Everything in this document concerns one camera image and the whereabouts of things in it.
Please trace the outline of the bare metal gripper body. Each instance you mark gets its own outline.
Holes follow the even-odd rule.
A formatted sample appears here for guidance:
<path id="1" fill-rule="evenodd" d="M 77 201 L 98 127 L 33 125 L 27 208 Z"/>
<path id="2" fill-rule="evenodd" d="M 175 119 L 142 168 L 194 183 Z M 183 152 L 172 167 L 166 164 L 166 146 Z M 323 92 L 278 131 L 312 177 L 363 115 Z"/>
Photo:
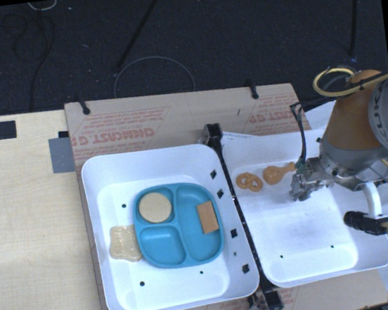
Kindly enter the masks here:
<path id="1" fill-rule="evenodd" d="M 360 185 L 356 172 L 339 166 L 327 157 L 307 158 L 305 163 L 297 168 L 296 174 L 300 175 L 304 188 L 309 186 L 331 188 L 338 184 L 353 191 Z"/>

